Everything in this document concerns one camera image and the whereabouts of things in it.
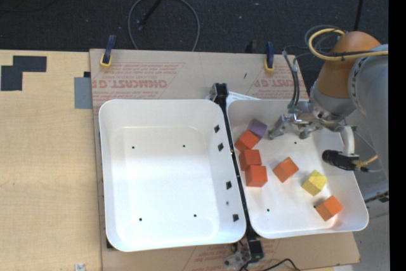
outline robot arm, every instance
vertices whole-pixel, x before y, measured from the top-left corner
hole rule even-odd
[[[344,150],[326,150],[323,160],[343,169],[354,170],[360,163],[354,154],[351,127],[342,120],[359,110],[367,121],[370,137],[383,170],[388,173],[388,45],[380,44],[363,32],[339,32],[339,40],[325,59],[322,70],[310,91],[309,101],[298,102],[293,115],[282,115],[269,132],[270,139],[283,134],[285,123],[295,124],[301,130],[300,138],[311,132],[328,128],[340,132]],[[311,45],[309,48],[318,54]]]

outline yellow cable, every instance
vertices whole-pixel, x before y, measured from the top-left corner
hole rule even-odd
[[[320,34],[323,33],[328,33],[328,32],[335,32],[341,35],[344,35],[345,33],[342,30],[337,30],[337,29],[322,29],[314,34],[312,34],[309,38],[308,41],[308,47],[310,51],[320,59],[324,60],[330,60],[330,61],[338,61],[342,60],[344,56],[327,56],[327,55],[322,55],[321,53],[317,52],[315,48],[313,47],[312,43],[315,37],[319,36]],[[373,52],[365,52],[365,53],[357,53],[356,55],[345,55],[345,58],[361,58],[364,56],[376,56],[376,55],[388,55],[388,51],[373,51]]]
[[[378,158],[378,155],[372,156],[370,159],[367,159],[366,161],[355,161],[355,165],[357,165],[358,168],[364,165],[368,165],[370,162],[375,161]]]

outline gray tape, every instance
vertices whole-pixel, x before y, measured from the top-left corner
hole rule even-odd
[[[92,109],[91,78],[75,77],[75,109]]]

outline cube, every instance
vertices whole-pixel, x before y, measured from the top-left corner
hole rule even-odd
[[[268,181],[266,166],[250,165],[246,170],[246,185],[248,187],[262,187]]]
[[[250,165],[262,165],[261,154],[258,149],[245,149],[239,155],[241,170],[246,171]]]
[[[278,179],[284,183],[288,178],[290,178],[294,173],[299,170],[298,166],[294,161],[287,157],[282,162],[274,167],[273,172],[278,177]]]
[[[268,126],[265,123],[257,119],[252,119],[248,125],[248,130],[254,133],[259,139],[264,137],[267,128]]]
[[[343,206],[333,195],[316,207],[316,211],[324,219],[324,221],[332,218],[341,210],[343,210]]]
[[[326,182],[327,178],[315,169],[304,181],[302,187],[311,195],[316,195],[323,189]]]
[[[239,151],[243,152],[245,149],[252,149],[259,142],[259,138],[254,135],[249,130],[245,130],[237,142],[234,144],[234,147]]]

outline white bin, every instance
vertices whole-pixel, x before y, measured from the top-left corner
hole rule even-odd
[[[248,128],[252,119],[260,120],[272,129],[281,114],[287,113],[286,100],[237,100],[228,107],[233,142]],[[246,196],[249,219],[253,229],[262,237],[276,239],[310,234],[350,232],[364,229],[369,221],[353,171],[331,166],[322,160],[327,149],[343,150],[339,133],[328,129],[313,132],[299,139],[297,126],[288,126],[285,134],[269,140],[264,136],[254,147],[266,166],[268,182],[261,188],[247,187],[245,173],[240,171]],[[282,183],[273,168],[290,157],[299,170]],[[313,196],[301,187],[314,170],[327,177],[321,192]],[[343,210],[324,221],[314,206],[330,195],[342,204]]]
[[[111,100],[99,112],[107,238],[120,251],[237,242],[246,231],[220,107]]]

